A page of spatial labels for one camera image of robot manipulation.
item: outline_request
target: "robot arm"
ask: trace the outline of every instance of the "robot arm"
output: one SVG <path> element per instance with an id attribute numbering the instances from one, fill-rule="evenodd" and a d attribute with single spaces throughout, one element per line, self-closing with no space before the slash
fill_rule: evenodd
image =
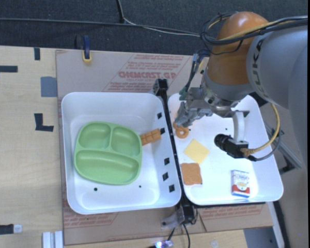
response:
<path id="1" fill-rule="evenodd" d="M 227 20 L 217 38 L 212 39 L 207 30 L 223 19 Z M 232 117 L 235 124 L 242 124 L 241 120 L 235 119 L 237 112 L 234 107 L 246 95 L 256 92 L 266 101 L 289 109 L 306 162 L 307 17 L 269 23 L 252 12 L 219 15 L 206 23 L 201 37 L 211 52 L 207 71 L 203 74 L 200 87 L 189 89 L 191 76 L 180 92 L 182 102 L 175 119 L 176 125 L 187 127 L 193 121 L 213 114 Z M 197 72 L 197 57 L 191 75 Z M 219 136 L 215 143 L 221 148 L 224 139 L 238 147 L 246 147 L 245 141 L 235 137 L 228 139 Z M 221 149 L 227 151 L 228 148 L 229 144 Z"/>

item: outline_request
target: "white tray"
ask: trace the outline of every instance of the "white tray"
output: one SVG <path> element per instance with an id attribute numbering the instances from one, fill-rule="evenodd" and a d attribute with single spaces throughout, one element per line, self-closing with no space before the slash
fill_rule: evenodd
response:
<path id="1" fill-rule="evenodd" d="M 73 92 L 61 104 L 67 198 L 80 214 L 172 207 L 181 198 L 176 164 L 160 99 L 147 93 Z M 90 121 L 124 125 L 143 134 L 164 128 L 161 139 L 143 146 L 140 175 L 128 185 L 82 178 L 73 154 L 80 128 Z"/>
<path id="2" fill-rule="evenodd" d="M 178 94 L 169 98 L 168 107 L 172 122 L 177 117 L 180 102 Z M 266 143 L 268 136 L 256 101 L 247 96 L 235 110 L 250 111 L 245 117 L 245 140 L 249 142 L 249 148 L 256 148 Z M 281 198 L 284 189 L 274 156 L 259 162 L 234 159 L 214 144 L 214 138 L 221 133 L 234 135 L 233 120 L 223 119 L 214 114 L 194 121 L 187 138 L 180 139 L 175 135 L 179 164 L 194 162 L 183 153 L 192 139 L 196 139 L 210 151 L 200 164 L 203 183 L 184 185 L 187 198 L 201 206 L 270 202 Z M 271 147 L 268 146 L 254 156 L 265 156 L 270 151 Z M 249 198 L 231 194 L 231 170 L 234 169 L 250 173 Z"/>

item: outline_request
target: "dark background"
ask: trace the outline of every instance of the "dark background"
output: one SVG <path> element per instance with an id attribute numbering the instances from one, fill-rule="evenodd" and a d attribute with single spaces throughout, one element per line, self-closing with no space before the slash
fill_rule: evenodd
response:
<path id="1" fill-rule="evenodd" d="M 218 12 L 253 11 L 269 21 L 308 15 L 308 0 L 120 1 L 133 23 L 194 33 Z M 116 0 L 0 0 L 0 18 L 120 23 Z M 72 49 L 76 35 L 88 35 L 91 50 L 100 51 L 191 55 L 203 48 L 197 37 L 137 27 L 0 20 L 0 45 Z"/>

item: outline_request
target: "small box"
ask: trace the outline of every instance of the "small box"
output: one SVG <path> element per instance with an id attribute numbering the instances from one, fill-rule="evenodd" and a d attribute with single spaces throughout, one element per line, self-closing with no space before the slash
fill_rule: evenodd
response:
<path id="1" fill-rule="evenodd" d="M 232 195 L 250 196 L 249 173 L 239 170 L 232 170 Z"/>

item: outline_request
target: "yellow square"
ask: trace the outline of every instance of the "yellow square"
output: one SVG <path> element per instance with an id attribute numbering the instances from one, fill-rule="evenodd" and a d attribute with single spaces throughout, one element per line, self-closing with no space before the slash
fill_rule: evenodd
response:
<path id="1" fill-rule="evenodd" d="M 193 161 L 201 164 L 201 162 L 203 162 L 208 155 L 209 150 L 197 140 L 192 139 L 192 141 L 186 147 L 184 153 Z"/>

